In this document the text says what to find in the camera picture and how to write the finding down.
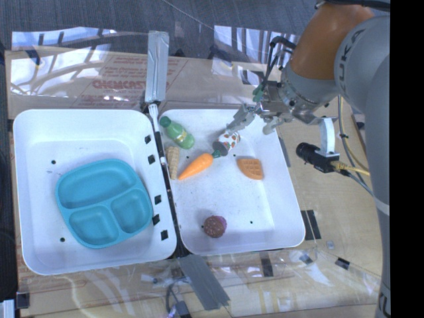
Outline beige waffle cone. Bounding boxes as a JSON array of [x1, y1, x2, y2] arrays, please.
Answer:
[[165, 146, 181, 181]]

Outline black cylinder on white bracket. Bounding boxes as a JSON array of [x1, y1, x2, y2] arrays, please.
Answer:
[[295, 117, 341, 174]]

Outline small white can orange print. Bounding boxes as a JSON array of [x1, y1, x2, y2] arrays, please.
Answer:
[[212, 130, 241, 157]]

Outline green bottle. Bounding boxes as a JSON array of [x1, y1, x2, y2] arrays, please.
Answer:
[[159, 115, 196, 151]]

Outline white plastic tray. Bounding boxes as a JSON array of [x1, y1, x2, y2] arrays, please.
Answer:
[[12, 108, 178, 276], [158, 107, 306, 257]]

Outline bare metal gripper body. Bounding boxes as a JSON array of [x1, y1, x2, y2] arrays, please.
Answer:
[[254, 80, 329, 125]]

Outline orange biscuit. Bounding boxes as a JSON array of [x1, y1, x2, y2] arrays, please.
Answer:
[[236, 157, 265, 181]]

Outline orange carrot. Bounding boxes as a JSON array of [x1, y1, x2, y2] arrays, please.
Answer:
[[178, 149, 223, 182]]

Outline blue divided plate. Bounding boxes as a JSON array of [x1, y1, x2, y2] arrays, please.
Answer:
[[54, 158, 154, 250]]

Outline dark red sausage slice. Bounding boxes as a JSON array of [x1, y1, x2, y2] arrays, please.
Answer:
[[202, 215, 228, 239]]

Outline brown cardboard board red print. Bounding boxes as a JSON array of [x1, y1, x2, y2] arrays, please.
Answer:
[[5, 46, 384, 318]]

